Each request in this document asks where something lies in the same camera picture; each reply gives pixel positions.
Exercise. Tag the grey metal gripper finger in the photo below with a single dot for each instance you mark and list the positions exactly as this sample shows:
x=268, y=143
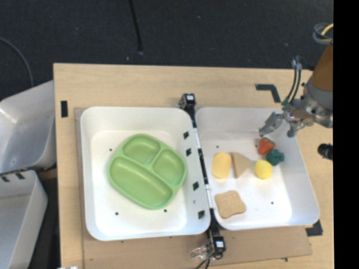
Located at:
x=296, y=127
x=271, y=123

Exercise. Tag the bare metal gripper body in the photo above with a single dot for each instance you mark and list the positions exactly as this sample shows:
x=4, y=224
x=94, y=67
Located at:
x=317, y=113

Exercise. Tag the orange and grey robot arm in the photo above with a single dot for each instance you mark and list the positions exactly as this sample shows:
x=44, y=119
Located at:
x=322, y=73

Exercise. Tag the red toy strawberry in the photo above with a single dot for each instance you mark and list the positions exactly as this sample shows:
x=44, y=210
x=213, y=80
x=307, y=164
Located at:
x=265, y=146

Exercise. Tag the green toy broccoli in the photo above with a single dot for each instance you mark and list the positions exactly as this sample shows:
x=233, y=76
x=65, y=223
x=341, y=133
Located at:
x=275, y=157

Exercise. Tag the yellow toy lemon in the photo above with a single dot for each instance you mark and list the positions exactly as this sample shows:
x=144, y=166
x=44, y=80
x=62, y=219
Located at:
x=263, y=169

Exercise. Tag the tan triangular toy sandwich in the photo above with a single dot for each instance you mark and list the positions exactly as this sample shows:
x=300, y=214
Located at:
x=239, y=164

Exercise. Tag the yellow oval toy food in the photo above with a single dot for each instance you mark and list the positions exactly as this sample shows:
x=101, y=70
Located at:
x=221, y=164

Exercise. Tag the thin black and white rod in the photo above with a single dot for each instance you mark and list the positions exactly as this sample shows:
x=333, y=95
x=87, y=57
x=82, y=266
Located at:
x=200, y=153

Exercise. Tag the white plastic tray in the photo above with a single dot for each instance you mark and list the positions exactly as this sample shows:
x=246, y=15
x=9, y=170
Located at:
x=101, y=122
x=263, y=206

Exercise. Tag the brown toy bread slice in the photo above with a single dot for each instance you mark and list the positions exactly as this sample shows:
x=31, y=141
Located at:
x=230, y=204

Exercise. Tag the green divided plate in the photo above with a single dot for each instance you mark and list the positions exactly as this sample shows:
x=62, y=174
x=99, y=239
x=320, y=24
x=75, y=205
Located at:
x=140, y=178

